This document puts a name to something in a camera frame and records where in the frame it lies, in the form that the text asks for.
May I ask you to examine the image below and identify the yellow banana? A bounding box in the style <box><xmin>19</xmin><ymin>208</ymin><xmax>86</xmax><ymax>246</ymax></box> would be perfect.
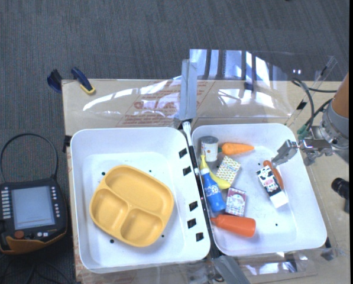
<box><xmin>199</xmin><ymin>154</ymin><xmax>232</xmax><ymax>191</ymax></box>

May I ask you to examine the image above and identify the orange carrot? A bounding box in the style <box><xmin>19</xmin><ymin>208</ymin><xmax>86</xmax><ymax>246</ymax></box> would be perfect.
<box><xmin>217</xmin><ymin>141</ymin><xmax>255</xmax><ymax>156</ymax></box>

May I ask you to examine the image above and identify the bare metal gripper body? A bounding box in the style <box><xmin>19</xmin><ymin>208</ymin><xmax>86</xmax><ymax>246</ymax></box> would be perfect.
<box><xmin>297</xmin><ymin>125</ymin><xmax>350</xmax><ymax>166</ymax></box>

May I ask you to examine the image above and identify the white plastic tray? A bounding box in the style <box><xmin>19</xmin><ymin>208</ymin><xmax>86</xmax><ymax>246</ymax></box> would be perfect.
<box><xmin>191</xmin><ymin>122</ymin><xmax>328</xmax><ymax>257</ymax></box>
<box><xmin>70</xmin><ymin>126</ymin><xmax>212</xmax><ymax>275</ymax></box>

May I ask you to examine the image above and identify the orange bottle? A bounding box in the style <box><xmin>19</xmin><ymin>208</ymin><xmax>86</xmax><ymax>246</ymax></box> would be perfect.
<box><xmin>209</xmin><ymin>213</ymin><xmax>257</xmax><ymax>238</ymax></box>

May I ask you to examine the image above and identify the small white can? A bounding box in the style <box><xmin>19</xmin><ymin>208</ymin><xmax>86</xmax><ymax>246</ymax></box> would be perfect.
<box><xmin>200</xmin><ymin>135</ymin><xmax>219</xmax><ymax>163</ymax></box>

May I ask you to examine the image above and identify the orange sausage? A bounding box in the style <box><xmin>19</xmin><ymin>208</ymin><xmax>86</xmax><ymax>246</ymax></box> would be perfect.
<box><xmin>263</xmin><ymin>159</ymin><xmax>285</xmax><ymax>191</ymax></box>

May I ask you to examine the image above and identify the blue bottle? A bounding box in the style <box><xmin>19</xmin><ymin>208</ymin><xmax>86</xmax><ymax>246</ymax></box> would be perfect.
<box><xmin>200</xmin><ymin>167</ymin><xmax>227</xmax><ymax>213</ymax></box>

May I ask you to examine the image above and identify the yellow divided plate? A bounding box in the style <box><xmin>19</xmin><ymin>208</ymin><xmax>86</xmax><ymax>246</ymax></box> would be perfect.
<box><xmin>89</xmin><ymin>164</ymin><xmax>176</xmax><ymax>248</ymax></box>

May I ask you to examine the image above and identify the cow print milk carton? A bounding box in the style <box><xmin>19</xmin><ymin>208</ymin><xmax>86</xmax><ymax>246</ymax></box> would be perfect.
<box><xmin>255</xmin><ymin>164</ymin><xmax>290</xmax><ymax>209</ymax></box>

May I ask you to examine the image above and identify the red and white packet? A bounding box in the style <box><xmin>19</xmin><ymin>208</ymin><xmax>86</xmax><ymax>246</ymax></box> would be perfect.
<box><xmin>225</xmin><ymin>186</ymin><xmax>248</xmax><ymax>218</ymax></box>

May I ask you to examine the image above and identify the white carton yellow orange pattern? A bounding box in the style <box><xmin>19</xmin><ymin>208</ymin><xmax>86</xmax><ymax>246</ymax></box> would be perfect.
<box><xmin>215</xmin><ymin>155</ymin><xmax>242</xmax><ymax>186</ymax></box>

